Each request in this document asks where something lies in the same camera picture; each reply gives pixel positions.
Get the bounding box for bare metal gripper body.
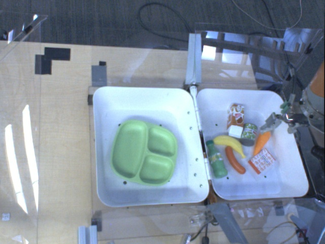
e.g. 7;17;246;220
280;112;309;134

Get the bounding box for orange carrot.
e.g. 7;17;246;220
252;127;272;157

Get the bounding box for green can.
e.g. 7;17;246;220
240;123;258;147

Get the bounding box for white cube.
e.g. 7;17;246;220
227;125;244;139

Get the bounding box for orange and white packet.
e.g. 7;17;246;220
248;147;277;175

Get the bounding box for yellow banana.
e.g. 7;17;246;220
213;135;247;159

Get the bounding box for orange sausage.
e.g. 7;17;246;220
224;145;246;175

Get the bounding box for white plastic tray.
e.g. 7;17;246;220
92;86;210;208
196;87;310;201

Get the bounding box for green bottle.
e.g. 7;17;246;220
205;139;229;179

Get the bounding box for green divided plate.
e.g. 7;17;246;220
110;119;178;187

